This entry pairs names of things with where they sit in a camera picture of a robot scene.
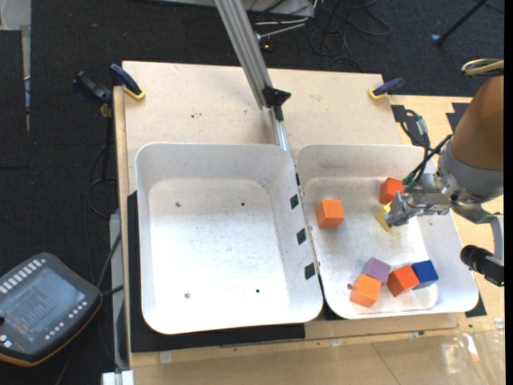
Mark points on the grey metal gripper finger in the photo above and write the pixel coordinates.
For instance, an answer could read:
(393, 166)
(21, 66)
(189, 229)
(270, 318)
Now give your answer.
(402, 202)
(394, 218)

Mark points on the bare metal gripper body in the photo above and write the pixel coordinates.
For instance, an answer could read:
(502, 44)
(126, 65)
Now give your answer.
(435, 199)

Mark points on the yellow cube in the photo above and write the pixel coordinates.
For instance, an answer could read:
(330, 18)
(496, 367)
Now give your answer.
(382, 217)

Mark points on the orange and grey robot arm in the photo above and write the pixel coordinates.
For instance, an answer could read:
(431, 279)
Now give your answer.
(479, 134)

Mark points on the red cube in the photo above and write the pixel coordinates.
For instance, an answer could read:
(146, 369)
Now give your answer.
(402, 281)
(389, 191)

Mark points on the white plastic tray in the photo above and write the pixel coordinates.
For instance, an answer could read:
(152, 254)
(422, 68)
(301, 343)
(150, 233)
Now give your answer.
(216, 239)
(360, 243)

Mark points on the purple cube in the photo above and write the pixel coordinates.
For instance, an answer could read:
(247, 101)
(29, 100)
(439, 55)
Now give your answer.
(376, 270)

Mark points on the blue cube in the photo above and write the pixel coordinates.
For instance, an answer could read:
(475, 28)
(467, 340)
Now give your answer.
(426, 273)

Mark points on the orange cube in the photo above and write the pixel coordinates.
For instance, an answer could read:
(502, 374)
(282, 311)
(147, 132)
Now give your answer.
(365, 291)
(330, 213)

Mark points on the pale wood board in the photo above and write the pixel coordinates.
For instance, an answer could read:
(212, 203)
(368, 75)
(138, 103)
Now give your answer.
(200, 106)

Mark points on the black cylinder on white bracket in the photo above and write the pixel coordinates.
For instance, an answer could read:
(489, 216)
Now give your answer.
(483, 265)

